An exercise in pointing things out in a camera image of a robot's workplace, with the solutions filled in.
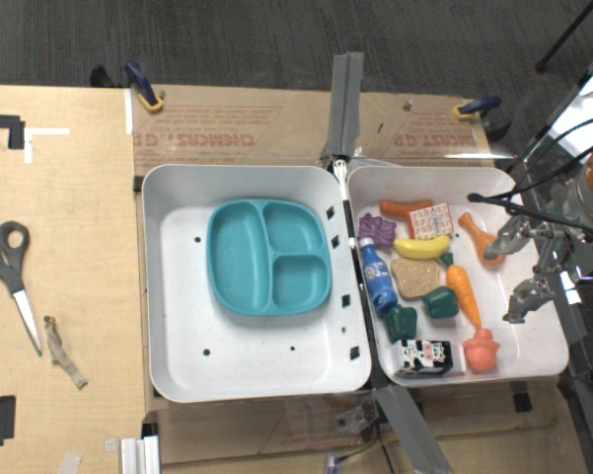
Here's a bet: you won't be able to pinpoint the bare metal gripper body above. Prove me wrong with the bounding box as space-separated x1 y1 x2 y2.
526 213 593 286

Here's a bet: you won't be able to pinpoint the orange toy chicken drumstick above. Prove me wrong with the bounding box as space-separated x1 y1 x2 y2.
457 211 507 267

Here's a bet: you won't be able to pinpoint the white plastic tray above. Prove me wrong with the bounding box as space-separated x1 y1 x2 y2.
140 163 373 404
345 164 570 389

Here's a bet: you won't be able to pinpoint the orange carrot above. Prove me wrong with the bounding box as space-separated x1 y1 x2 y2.
438 251 483 329

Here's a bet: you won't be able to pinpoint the red and white carton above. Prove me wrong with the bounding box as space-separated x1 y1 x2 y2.
405 202 456 241

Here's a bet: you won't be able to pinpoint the green toy pepper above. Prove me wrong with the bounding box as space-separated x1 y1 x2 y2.
421 285 461 320
384 303 418 344

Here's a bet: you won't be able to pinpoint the yellow banana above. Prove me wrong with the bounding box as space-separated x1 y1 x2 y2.
392 233 451 261

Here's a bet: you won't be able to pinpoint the tan toy bread slice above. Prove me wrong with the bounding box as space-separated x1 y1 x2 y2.
389 257 442 301

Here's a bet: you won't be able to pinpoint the orange toy sausage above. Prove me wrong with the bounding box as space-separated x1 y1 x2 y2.
378 197 434 221

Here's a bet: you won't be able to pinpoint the black and white cow carton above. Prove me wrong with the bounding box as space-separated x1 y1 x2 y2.
392 338 468 378

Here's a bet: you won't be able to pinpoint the purple toy grapes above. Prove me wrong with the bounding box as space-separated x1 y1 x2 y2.
357 212 398 249

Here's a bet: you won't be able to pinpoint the blue toy bottle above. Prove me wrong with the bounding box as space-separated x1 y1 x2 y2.
357 236 400 318

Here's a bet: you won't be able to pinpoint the blue divided plate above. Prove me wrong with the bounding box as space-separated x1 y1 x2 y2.
205 197 334 317

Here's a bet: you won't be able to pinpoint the brown cardboard board red print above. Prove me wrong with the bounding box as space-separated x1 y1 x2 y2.
130 84 581 474

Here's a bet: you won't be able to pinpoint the crumpled grey tape strip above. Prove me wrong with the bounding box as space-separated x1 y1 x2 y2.
42 315 89 391

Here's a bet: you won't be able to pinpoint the grey handled scissors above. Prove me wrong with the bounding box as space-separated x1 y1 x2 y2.
0 219 44 357

